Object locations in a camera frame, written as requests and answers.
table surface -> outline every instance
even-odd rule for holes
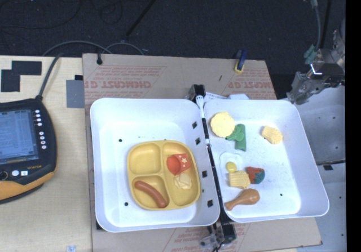
[[[21,76],[20,92],[0,92],[0,102],[34,98],[53,59],[0,56],[0,69],[11,69],[13,60],[42,62],[41,76]],[[7,251],[57,252],[71,245],[92,251],[85,111],[67,108],[65,84],[83,74],[82,65],[82,58],[61,58],[51,73],[43,103],[56,132],[58,171],[39,190],[0,205],[0,242]]]

hot dog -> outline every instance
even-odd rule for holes
[[[159,208],[164,208],[168,205],[168,203],[163,198],[162,194],[156,188],[147,184],[146,182],[140,180],[136,181],[134,183],[134,187],[151,196]]]

toy chicken leg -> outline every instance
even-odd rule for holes
[[[232,210],[236,205],[253,205],[259,200],[259,193],[255,189],[244,190],[237,198],[224,203],[227,210]]]

screen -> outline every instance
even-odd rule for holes
[[[38,159],[32,111],[0,113],[0,165]]]

yellow plate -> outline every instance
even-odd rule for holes
[[[174,154],[186,154],[190,167],[183,171],[191,178],[191,188],[181,189],[174,183],[175,175],[167,168],[167,158]],[[131,194],[140,207],[147,210],[171,210],[192,205],[200,195],[198,169],[191,150],[181,142],[163,140],[137,144],[127,156],[127,172]],[[159,208],[146,192],[137,189],[142,181],[158,191],[167,205]]]

